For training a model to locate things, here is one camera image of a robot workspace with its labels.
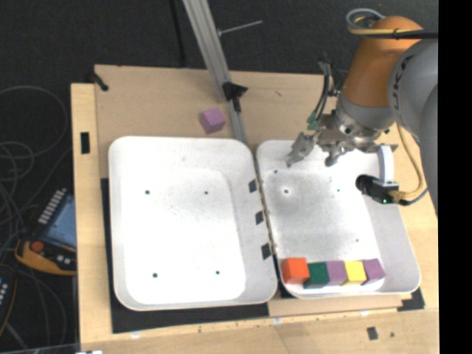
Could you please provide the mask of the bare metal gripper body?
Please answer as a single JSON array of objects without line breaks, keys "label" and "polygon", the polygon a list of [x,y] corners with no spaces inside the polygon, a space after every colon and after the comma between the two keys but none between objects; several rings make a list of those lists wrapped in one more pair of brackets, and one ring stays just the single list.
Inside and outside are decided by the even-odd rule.
[{"label": "bare metal gripper body", "polygon": [[313,140],[327,152],[344,153],[357,149],[368,153],[376,151],[375,142],[381,133],[380,129],[358,123],[344,111],[333,111],[318,119]]}]

